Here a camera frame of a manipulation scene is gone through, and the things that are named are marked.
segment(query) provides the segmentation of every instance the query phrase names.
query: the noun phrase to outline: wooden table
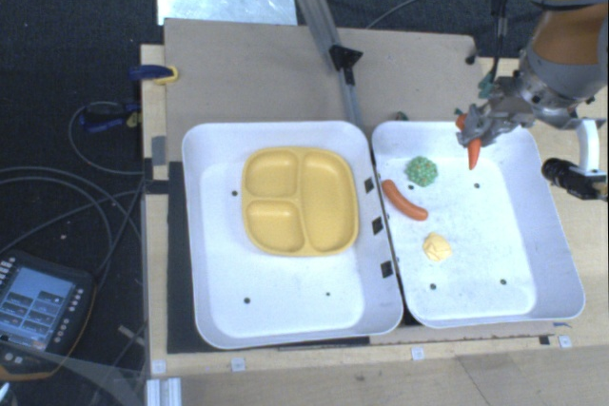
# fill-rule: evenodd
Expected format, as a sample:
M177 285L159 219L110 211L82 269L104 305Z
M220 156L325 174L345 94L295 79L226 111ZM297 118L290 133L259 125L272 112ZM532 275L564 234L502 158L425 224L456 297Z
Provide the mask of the wooden table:
M168 162L181 160L182 137L197 124L344 116L336 74L324 65L306 28L169 20L165 32L165 45L143 46L141 56L143 64L167 63L180 71L175 85L142 85L144 155L157 182L167 180ZM355 76L367 135L398 111L411 120L453 120L456 106L467 109L476 101L477 83L490 63L464 62L474 51L466 36L358 29L340 34L345 46L364 52ZM500 74L517 65L517 60L501 62ZM266 100L269 90L283 97L283 107ZM580 110L591 117L606 113L606 88ZM542 160L578 160L574 132L542 123L531 132ZM600 169L606 171L606 126L600 140ZM150 376L181 377L188 405L604 403L607 204L582 202L556 188L552 195L586 293L583 313L562 325L402 327L360 347L168 354L168 202L162 192L146 194ZM566 343L561 336L572 347L561 347L561 340ZM541 344L540 337L549 343ZM421 349L424 360L414 360ZM246 371L232 372L236 363Z

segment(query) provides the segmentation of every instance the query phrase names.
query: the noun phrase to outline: green vegetable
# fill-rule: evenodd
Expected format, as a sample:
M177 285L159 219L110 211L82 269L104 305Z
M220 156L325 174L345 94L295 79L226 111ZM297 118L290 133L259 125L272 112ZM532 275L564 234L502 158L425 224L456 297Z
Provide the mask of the green vegetable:
M417 156L408 163L405 173L412 183L425 187L434 183L438 177L438 168L427 158Z

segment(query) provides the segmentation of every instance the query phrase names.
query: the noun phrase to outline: black floor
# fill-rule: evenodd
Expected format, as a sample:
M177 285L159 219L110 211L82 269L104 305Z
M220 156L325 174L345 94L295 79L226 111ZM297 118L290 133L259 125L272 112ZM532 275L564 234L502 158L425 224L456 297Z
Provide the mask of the black floor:
M328 1L338 26L364 28L405 0ZM495 44L489 1L424 0L387 17L376 28L469 34L481 54L491 55ZM155 10L156 0L0 0L0 248L40 223L88 203L86 196L65 182L102 198L98 190L69 174L33 166L77 175L110 194L138 188L138 175L110 174L85 164L70 146L68 131L72 115L82 106L137 100L137 86L128 80L128 68L138 64L141 44L162 42ZM523 0L513 0L508 15L512 22L504 54L516 56L539 13ZM73 134L76 145L97 164L120 171L141 170L137 128L86 134L76 126ZM126 195L118 200L127 208L131 199L132 195ZM124 217L116 206L103 203L103 207L116 239ZM131 218L139 222L138 205ZM108 252L108 237L102 218L90 208L31 235L17 247L96 273ZM128 347L129 339L118 328L123 325L137 331L144 324L140 249L136 233L127 226L88 327L73 352L78 360L115 364L129 378L137 378L144 352L137 344ZM106 377L104 371L94 374L99 374L98 379ZM12 385L20 405L47 406L90 404L96 388L68 369L51 379ZM100 396L97 404L113 402Z

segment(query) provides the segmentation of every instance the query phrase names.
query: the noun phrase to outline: table surface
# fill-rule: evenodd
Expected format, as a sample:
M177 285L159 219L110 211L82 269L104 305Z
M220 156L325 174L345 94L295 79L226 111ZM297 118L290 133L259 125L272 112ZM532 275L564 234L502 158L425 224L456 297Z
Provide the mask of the table surface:
M456 106L467 109L476 102L476 85L490 62L478 59L472 66L464 62L474 50L473 40L467 36L358 29L339 29L339 33L346 46L364 52L355 76L366 135L377 124L393 119L399 110L411 120L452 120ZM191 126L218 121L325 120L344 116L338 78L324 65L306 28L170 20L166 23L165 45L143 46L141 58L144 64L167 63L180 71L180 80L174 85L163 87L150 81L142 85L144 154L152 160L154 180L166 180L167 162L180 161L182 136ZM517 60L502 61L500 74L510 74L517 65ZM278 106L268 93L285 102ZM603 117L606 113L606 88L595 103L580 110L581 116L589 117ZM574 132L559 132L537 123L531 133L542 160L578 160L579 143ZM600 169L606 171L606 126L599 136ZM153 141L163 141L161 149ZM217 373L231 373L231 361L237 358L245 361L250 373L258 374L239 379L240 384L253 387L254 377L265 377L280 387L284 380L290 385L294 404L300 404L296 399L298 391L306 391L310 380L318 380L327 388L328 377L349 384L355 380L354 387L348 389L351 393L337 398L338 404L339 399L346 403L354 397L364 401L369 395L362 396L359 386L366 381L375 384L375 388L391 388L396 387L396 374L420 375L425 371L420 377L423 382L433 382L433 377L443 375L448 382L460 383L459 376L465 375L476 387L455 386L451 394L462 390L465 396L459 397L471 399L481 394L480 388L487 387L492 379L482 373L486 366L474 366L473 362L467 365L466 358L472 356L480 360L484 357L491 368L501 364L508 376L512 374L514 384L529 380L527 384L531 385L534 368L523 365L529 362L553 364L557 377L568 375L567 364L561 362L566 356L560 355L559 336L567 336L572 351L578 350L573 359L596 364L595 370L602 365L602 370L607 371L607 359L603 359L608 357L605 349L609 346L607 205L579 201L554 187L551 191L586 294L585 308L576 319L559 326L525 322L446 330L405 327L374 337L365 347L198 354L167 353L167 195L147 194L144 259L150 374L205 376L205 382L185 382L185 397L197 397L202 384L221 396L224 386L236 379L231 374ZM549 337L549 345L541 345L540 336ZM424 366L413 362L413 348L418 347L424 352ZM319 367L326 369L320 373ZM542 372L535 374L543 379ZM595 374L579 377L580 384L592 384L589 392L596 387L592 380ZM210 377L216 377L212 383ZM225 397L226 404L245 404L248 400L248 404L264 404L263 400L271 400L274 394L258 387L258 399L252 399L246 392L235 393L241 386L236 387L232 396ZM397 397L390 397L385 403L398 404L392 402ZM220 404L219 396L217 401L211 400L210 404ZM525 398L523 401L520 403L538 404Z

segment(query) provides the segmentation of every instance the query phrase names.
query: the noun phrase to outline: white tray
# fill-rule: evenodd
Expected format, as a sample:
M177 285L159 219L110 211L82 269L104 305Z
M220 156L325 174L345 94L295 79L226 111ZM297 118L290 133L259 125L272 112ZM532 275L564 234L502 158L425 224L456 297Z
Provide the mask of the white tray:
M360 232L344 252L323 257L268 254L249 241L240 195L253 152L302 145L335 151L356 185ZM345 122L205 124L183 140L194 311L201 336L234 349L369 336L400 322L403 302L391 270L368 142ZM366 191L364 182L374 182Z
M583 290L533 137L501 135L470 171L456 132L452 123L388 122L372 135L380 179L429 211L416 222L383 196L410 313L434 328L578 315ZM403 171L416 156L434 161L439 177L409 189ZM425 256L430 232L450 242L450 258Z

